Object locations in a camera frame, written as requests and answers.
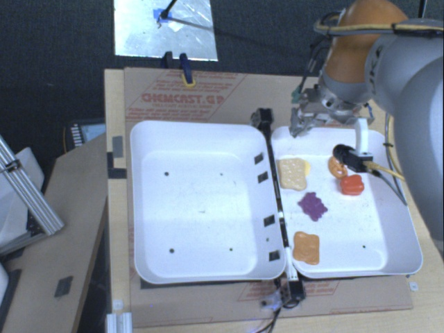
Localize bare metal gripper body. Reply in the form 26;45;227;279
298;87;364;126

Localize beige toy biscuit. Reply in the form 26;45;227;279
276;157;308;191

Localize orange toy pretzel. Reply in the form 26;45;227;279
327;155;348;180

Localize red toy pepper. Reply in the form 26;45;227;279
339;174;366;197

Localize thin black and white rod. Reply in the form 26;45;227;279
263;125;298;281

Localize purple toy grapes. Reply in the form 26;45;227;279
297;191;329;222

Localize brown cardboard board red print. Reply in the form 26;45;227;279
123;67;414;328

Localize white plastic tray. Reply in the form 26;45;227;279
270;125;425;279
130;119;287;285

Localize orange toy toast slice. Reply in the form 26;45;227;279
292;231;321;266

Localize black block with thin wires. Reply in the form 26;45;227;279
250;108;275;129
279;278;308;309

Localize black cylinder on white bracket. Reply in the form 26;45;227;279
332;117;375;173

